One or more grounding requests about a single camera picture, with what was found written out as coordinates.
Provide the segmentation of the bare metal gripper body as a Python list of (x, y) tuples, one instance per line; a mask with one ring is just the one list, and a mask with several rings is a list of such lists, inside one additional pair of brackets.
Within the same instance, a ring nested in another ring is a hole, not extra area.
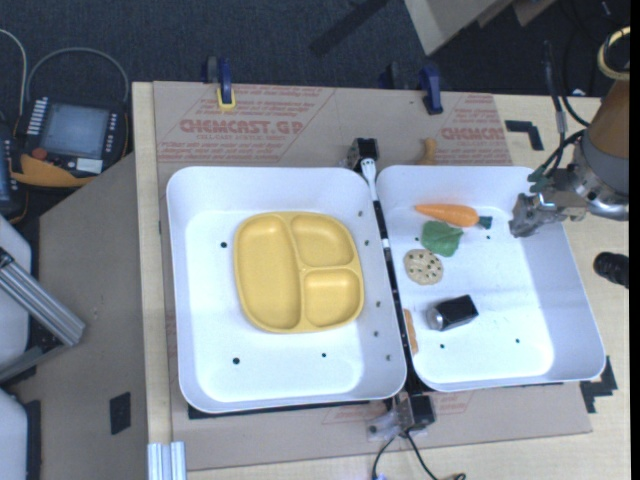
[(553, 208), (558, 220), (582, 220), (587, 214), (626, 222), (629, 220), (628, 196), (616, 191), (590, 169), (558, 169), (539, 191), (540, 202)]

